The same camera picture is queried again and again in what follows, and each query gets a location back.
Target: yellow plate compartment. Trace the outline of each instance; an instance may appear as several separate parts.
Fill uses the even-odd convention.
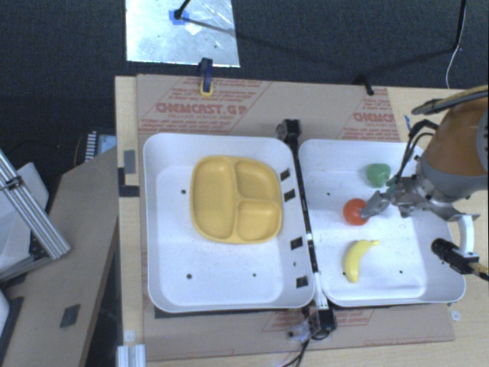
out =
[[[197,231],[212,241],[266,242],[282,226],[277,175],[252,159],[203,158],[193,169],[190,212]]]

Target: dark gray floor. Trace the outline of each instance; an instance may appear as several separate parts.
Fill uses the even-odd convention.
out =
[[[232,4],[241,68],[216,76],[445,87],[460,0]],[[453,88],[487,83],[488,12],[489,0],[468,0]],[[116,75],[195,74],[125,60],[125,0],[0,0],[0,13],[0,148],[47,184],[73,167],[82,133],[114,127]]]

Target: yellow banana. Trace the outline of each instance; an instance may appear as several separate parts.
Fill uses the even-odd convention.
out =
[[[378,240],[366,241],[362,239],[356,242],[346,253],[345,257],[345,274],[349,281],[356,283],[358,281],[358,275],[360,270],[360,260],[363,255],[372,246],[377,246]]]

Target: metal sheet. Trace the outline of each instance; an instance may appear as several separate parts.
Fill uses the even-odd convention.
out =
[[[126,0],[129,61],[239,67],[231,0],[192,0],[183,21],[172,12],[185,0]]]

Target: green plastic fruit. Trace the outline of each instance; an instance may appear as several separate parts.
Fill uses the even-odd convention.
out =
[[[367,168],[367,179],[375,187],[382,187],[390,176],[390,167],[384,163],[374,163]]]

